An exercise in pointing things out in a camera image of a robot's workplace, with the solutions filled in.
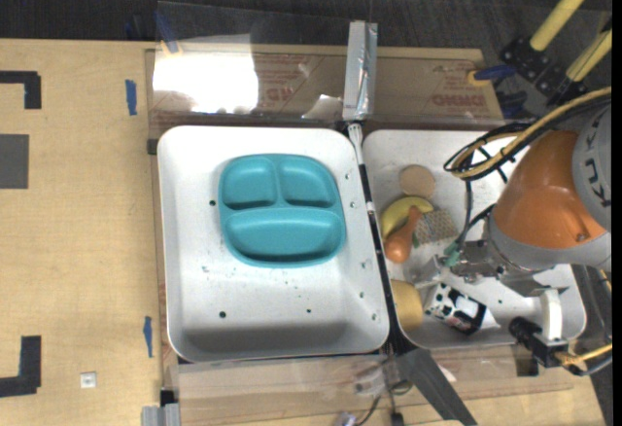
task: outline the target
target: toy fruit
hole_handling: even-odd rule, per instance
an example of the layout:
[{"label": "toy fruit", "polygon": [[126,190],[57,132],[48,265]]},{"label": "toy fruit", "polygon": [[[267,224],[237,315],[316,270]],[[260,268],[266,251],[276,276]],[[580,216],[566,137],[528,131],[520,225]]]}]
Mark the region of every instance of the toy fruit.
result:
[{"label": "toy fruit", "polygon": [[434,194],[436,180],[422,165],[410,165],[399,173],[399,187],[405,195],[430,199]]},{"label": "toy fruit", "polygon": [[392,262],[401,264],[408,260],[412,249],[412,233],[417,227],[419,219],[423,217],[417,206],[411,206],[408,211],[408,222],[393,232],[384,242],[385,256]]},{"label": "toy fruit", "polygon": [[434,210],[432,204],[422,197],[401,197],[397,201],[391,203],[380,215],[380,232],[383,239],[408,218],[408,211],[412,206],[419,208],[422,213],[428,213]]},{"label": "toy fruit", "polygon": [[416,330],[424,322],[424,308],[419,291],[409,282],[395,279],[391,279],[391,291],[401,328],[407,332]]}]

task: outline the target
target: white sink basin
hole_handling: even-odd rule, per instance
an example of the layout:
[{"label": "white sink basin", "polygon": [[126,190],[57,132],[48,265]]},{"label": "white sink basin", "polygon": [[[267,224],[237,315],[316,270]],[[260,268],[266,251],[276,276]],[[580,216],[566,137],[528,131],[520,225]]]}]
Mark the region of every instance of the white sink basin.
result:
[{"label": "white sink basin", "polygon": [[[398,176],[408,165],[420,164],[433,174],[436,187],[431,198],[435,208],[450,212],[458,230],[465,220],[465,185],[443,170],[443,164],[460,148],[482,135],[473,131],[431,131],[431,130],[378,130],[372,132],[363,142],[363,156],[369,175],[371,195],[378,213],[401,196]],[[512,164],[503,167],[509,175]],[[473,215],[497,201],[504,183],[497,174],[474,181]],[[473,228],[468,239],[481,237],[481,223]],[[413,249],[410,258],[402,265],[387,262],[390,277],[412,281],[423,270],[434,254],[442,255],[451,239],[431,243]],[[487,305],[499,324],[496,328],[482,329],[466,336],[431,316],[424,317],[424,323],[414,331],[404,332],[416,345],[430,349],[449,349],[511,344],[515,338],[509,333],[509,322],[523,316],[542,324],[542,313],[538,298],[523,298],[502,285],[495,278],[484,279],[481,284],[467,284],[447,269],[442,280],[451,287]],[[540,283],[554,288],[568,288],[561,294],[563,336],[578,337],[586,324],[585,308],[570,266],[556,266],[536,277]]]},{"label": "white sink basin", "polygon": [[[341,196],[346,239],[310,266],[242,262],[219,220],[220,176],[248,155],[320,161]],[[168,334],[192,362],[366,353],[389,332],[354,148],[328,129],[180,126],[157,147]]]}]

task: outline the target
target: blue tape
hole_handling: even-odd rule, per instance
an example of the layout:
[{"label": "blue tape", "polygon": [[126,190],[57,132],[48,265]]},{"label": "blue tape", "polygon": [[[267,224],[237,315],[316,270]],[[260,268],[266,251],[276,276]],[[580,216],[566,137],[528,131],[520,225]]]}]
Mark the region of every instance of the blue tape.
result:
[{"label": "blue tape", "polygon": [[136,83],[132,80],[125,81],[125,100],[127,101],[129,116],[138,115],[136,111]]},{"label": "blue tape", "polygon": [[145,324],[143,324],[143,335],[145,335],[145,342],[147,343],[147,354],[150,359],[154,358],[154,331],[152,330],[152,318],[149,315],[145,316]]},{"label": "blue tape", "polygon": [[164,15],[155,12],[155,25],[157,26],[157,31],[162,37],[162,41],[166,45],[166,49],[168,49],[171,54],[179,53],[180,49],[177,45],[177,37],[173,31],[173,27],[168,22],[168,19]]},{"label": "blue tape", "polygon": [[473,78],[475,80],[500,80],[506,77],[511,77],[516,73],[516,68],[508,64],[499,64],[497,66],[491,66],[490,68],[484,68],[479,70]]}]

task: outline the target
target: teal plate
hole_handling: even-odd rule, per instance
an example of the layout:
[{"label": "teal plate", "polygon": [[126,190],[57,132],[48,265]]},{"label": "teal plate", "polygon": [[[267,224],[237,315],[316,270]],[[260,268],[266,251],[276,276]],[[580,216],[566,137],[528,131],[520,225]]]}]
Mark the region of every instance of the teal plate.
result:
[{"label": "teal plate", "polygon": [[346,238],[334,179],[308,157],[232,160],[219,181],[219,211],[227,248],[253,266],[321,264],[341,250]]}]

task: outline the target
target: sink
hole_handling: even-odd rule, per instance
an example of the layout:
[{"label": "sink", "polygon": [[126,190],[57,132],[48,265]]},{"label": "sink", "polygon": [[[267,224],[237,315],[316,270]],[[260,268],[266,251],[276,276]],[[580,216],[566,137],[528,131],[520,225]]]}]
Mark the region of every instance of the sink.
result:
[{"label": "sink", "polygon": [[[376,210],[381,212],[391,202],[401,197],[399,172],[408,165],[420,164],[432,172],[436,181],[431,203],[435,208],[447,210],[456,228],[461,229],[466,213],[465,185],[445,172],[443,164],[458,149],[482,134],[483,132],[456,130],[377,130],[372,132],[363,142],[363,156]],[[507,163],[503,166],[503,171],[509,176],[512,168],[512,164]],[[472,183],[473,214],[496,202],[503,186],[504,182],[497,173],[474,181]],[[468,239],[478,239],[482,232],[480,223],[472,229]],[[426,264],[434,255],[442,255],[450,242],[451,239],[445,239],[413,249],[410,258],[401,265],[387,262],[389,276],[395,280],[412,282],[425,270]],[[540,325],[543,322],[539,298],[523,298],[502,285],[496,278],[486,278],[481,283],[468,284],[463,278],[452,274],[447,269],[442,273],[440,280],[488,306],[497,326],[482,329],[467,336],[431,316],[426,316],[419,328],[403,331],[404,335],[417,346],[429,349],[452,349],[512,344],[515,338],[509,333],[508,326],[514,317],[520,315]],[[537,274],[536,280],[544,285],[566,289],[560,295],[563,336],[567,339],[578,337],[585,328],[587,316],[571,266],[556,266]],[[421,293],[422,298],[425,299],[428,294],[428,291],[424,290]]]},{"label": "sink", "polygon": [[179,126],[157,146],[168,334],[191,362],[361,354],[389,318],[353,146]]}]

